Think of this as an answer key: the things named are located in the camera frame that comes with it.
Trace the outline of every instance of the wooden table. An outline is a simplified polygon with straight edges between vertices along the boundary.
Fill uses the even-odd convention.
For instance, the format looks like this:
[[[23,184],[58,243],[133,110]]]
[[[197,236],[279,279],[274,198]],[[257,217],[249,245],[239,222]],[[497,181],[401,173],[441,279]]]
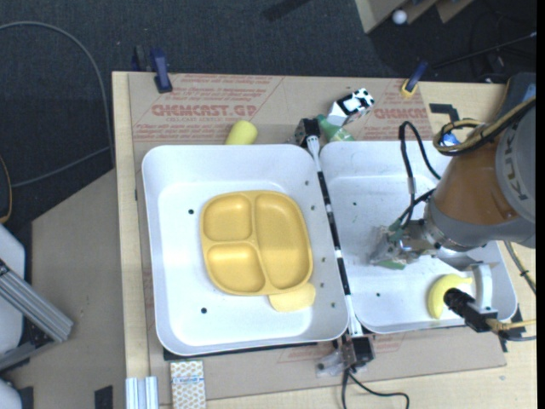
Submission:
[[[304,79],[299,84],[304,86]],[[135,158],[133,153],[132,122],[130,116],[129,74],[112,74],[114,100],[114,128],[117,147],[117,176],[119,203],[119,231],[123,278],[123,316],[125,359],[128,377],[144,378],[150,375],[144,289],[141,271],[139,217],[135,201]],[[494,115],[505,87],[492,84],[419,83],[424,104],[445,103],[456,106],[461,118],[486,120]],[[445,117],[428,116],[440,122]],[[535,275],[535,250],[517,247],[525,264]],[[523,317],[536,316],[536,299],[519,277],[514,265],[506,258]],[[535,326],[527,334],[536,331]],[[509,343],[504,367],[469,372],[455,372],[434,376],[401,378],[367,383],[379,392],[403,391],[410,396],[411,407],[494,407],[531,408],[537,406],[536,342]],[[355,385],[347,391],[350,407],[404,407],[404,400],[381,399],[364,393]],[[238,398],[209,400],[211,408],[279,408],[279,407],[341,407],[338,386],[303,389],[253,395]]]

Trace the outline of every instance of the divided yellow plate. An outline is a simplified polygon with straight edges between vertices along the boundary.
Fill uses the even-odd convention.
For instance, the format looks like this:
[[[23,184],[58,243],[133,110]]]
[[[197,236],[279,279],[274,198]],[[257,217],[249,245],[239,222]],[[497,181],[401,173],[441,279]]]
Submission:
[[[241,191],[215,196],[201,212],[200,237],[209,277],[229,294],[295,291],[313,271],[305,219],[284,193]]]

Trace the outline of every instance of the white ball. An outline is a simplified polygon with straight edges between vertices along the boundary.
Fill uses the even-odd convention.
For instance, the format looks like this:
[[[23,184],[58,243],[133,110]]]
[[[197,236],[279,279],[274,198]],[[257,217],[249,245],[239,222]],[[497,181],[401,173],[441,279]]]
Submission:
[[[407,13],[401,9],[395,10],[392,14],[392,20],[395,24],[404,24],[407,21]]]

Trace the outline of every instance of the dark floor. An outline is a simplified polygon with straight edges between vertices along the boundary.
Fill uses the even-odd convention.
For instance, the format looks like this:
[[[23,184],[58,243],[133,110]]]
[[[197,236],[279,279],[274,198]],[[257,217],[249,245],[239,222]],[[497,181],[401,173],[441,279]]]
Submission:
[[[310,0],[272,19],[285,0],[0,0],[0,25],[41,21],[94,57],[112,108],[111,72],[131,70],[136,44],[160,46],[172,72],[405,78],[420,60],[488,49],[536,30],[536,0],[476,0],[443,24],[435,9],[410,26],[387,20],[366,35],[354,0]],[[85,53],[40,26],[0,27],[0,156],[9,169],[13,231],[112,167],[100,85]],[[422,80],[504,82],[535,72],[536,39],[438,69]]]

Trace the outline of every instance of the yellow plate compartment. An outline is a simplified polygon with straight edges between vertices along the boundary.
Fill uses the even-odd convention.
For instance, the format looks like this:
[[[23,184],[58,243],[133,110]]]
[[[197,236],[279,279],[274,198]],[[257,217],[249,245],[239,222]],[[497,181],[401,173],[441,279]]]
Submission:
[[[210,199],[201,211],[200,238],[209,277],[229,294],[293,291],[313,271],[304,217],[284,193],[241,191]]]

